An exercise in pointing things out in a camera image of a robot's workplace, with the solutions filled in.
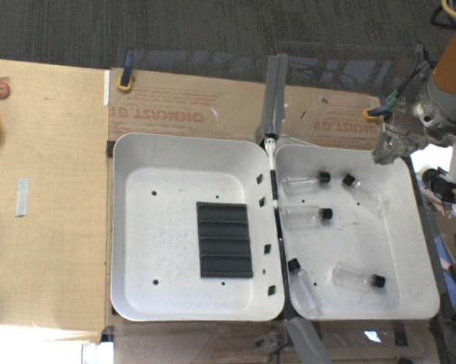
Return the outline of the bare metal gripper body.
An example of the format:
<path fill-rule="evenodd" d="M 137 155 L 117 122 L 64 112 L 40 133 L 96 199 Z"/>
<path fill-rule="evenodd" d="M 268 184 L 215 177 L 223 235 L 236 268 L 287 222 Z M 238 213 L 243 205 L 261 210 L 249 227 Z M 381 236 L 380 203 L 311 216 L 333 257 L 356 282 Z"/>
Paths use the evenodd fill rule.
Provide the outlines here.
<path fill-rule="evenodd" d="M 385 151 L 420 151 L 432 144 L 456 143 L 456 102 L 436 104 L 429 98 L 396 103 L 392 118 L 384 123 L 381 148 Z"/>

